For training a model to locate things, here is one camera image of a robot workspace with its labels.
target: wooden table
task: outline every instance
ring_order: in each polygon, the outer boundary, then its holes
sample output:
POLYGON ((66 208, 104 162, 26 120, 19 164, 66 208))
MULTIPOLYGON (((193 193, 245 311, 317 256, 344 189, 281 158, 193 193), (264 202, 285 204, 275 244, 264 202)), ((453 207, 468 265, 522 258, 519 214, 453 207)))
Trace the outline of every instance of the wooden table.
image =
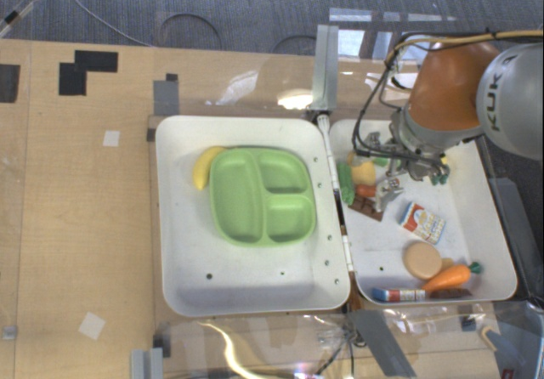
MULTIPOLYGON (((18 326, 16 339, 0 340, 0 377, 128 378, 131 350, 149 349, 166 322, 173 351, 167 377, 224 367, 223 337, 170 311, 154 277, 146 139, 153 81, 178 75, 182 114, 300 117, 279 107, 277 95, 311 88, 313 58, 2 40, 0 63, 21 67, 17 102, 0 104, 0 327, 18 326), (118 52, 118 70, 88 72, 87 96, 59 96, 60 63, 73 63, 77 49, 118 52), (104 145, 109 131, 119 132, 117 146, 104 145), (96 339, 78 331, 87 313, 105 321, 96 339)), ((370 90, 365 79, 381 70, 379 62, 340 61, 332 120, 354 117, 370 90)), ((494 325, 492 307, 480 307, 482 320, 494 325)), ((394 326, 420 377, 496 377, 492 352, 476 333, 461 332, 454 309, 430 320, 426 314, 414 310, 427 329, 416 345, 394 326)), ((228 331, 247 368, 311 371, 331 353, 318 336, 337 329, 327 322, 337 318, 273 314, 208 323, 228 331)), ((380 375, 368 349, 355 356, 358 377, 380 375)), ((327 377, 348 374, 347 354, 340 358, 327 377)))

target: plastic carrot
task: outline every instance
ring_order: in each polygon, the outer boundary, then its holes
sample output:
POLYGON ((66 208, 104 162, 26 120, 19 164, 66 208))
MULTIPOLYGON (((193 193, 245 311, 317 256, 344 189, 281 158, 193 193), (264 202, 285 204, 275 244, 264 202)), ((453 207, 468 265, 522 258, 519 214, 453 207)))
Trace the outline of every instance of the plastic carrot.
POLYGON ((460 286, 470 279, 471 273, 479 274, 481 270, 481 266, 476 262, 470 266, 456 264, 434 276, 422 287, 422 290, 436 291, 460 286))
POLYGON ((355 187, 355 194, 363 196, 364 198, 373 198, 376 196, 376 186, 359 184, 357 187, 355 187))

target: white cable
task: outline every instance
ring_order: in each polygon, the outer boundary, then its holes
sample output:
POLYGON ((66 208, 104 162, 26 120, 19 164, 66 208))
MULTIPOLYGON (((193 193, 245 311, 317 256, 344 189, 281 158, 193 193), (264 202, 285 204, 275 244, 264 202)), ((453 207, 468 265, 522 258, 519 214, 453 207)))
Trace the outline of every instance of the white cable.
POLYGON ((91 15, 93 18, 95 18, 96 20, 100 21, 102 24, 104 24, 105 26, 109 27, 110 29, 112 29, 115 33, 125 37, 126 39, 128 39, 129 41, 132 41, 132 42, 136 42, 138 43, 139 45, 145 45, 146 47, 153 47, 153 45, 151 45, 150 43, 146 43, 146 42, 142 42, 142 41, 139 41, 138 39, 128 35, 127 33, 124 33, 122 31, 120 31, 119 29, 115 28, 113 25, 111 25, 109 22, 107 21, 104 21, 102 20, 102 18, 100 18, 97 14, 95 14, 94 12, 92 12, 91 10, 89 10, 82 2, 80 2, 79 0, 74 0, 76 2, 76 4, 81 8, 83 9, 85 12, 87 12, 89 15, 91 15))

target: toothpaste tube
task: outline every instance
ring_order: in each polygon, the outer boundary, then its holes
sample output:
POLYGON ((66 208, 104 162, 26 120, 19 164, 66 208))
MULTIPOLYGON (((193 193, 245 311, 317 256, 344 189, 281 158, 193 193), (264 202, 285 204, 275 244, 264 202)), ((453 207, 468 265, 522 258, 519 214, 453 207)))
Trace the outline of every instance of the toothpaste tube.
POLYGON ((429 243, 436 245, 444 231, 445 220, 412 202, 406 208, 400 225, 429 243))
POLYGON ((427 298, 427 292, 413 288, 373 288, 372 296, 382 302, 419 302, 427 298))

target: green plate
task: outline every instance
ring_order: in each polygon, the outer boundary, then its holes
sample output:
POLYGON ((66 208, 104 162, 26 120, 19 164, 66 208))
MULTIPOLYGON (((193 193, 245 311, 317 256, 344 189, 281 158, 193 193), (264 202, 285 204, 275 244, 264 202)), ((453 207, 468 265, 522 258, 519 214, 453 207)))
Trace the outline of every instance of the green plate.
POLYGON ((243 246, 301 241, 315 227, 308 170, 284 150, 236 148, 212 162, 210 197, 215 226, 243 246))

